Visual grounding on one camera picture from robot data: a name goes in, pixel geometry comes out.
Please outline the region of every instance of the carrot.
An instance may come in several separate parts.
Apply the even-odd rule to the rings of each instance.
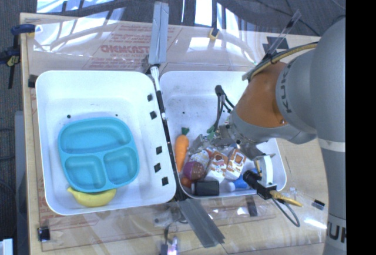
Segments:
[[[187,138],[187,134],[189,129],[187,127],[182,127],[182,134],[176,138],[175,141],[175,162],[177,171],[181,172],[184,161],[187,155],[187,150],[189,146],[189,139]]]

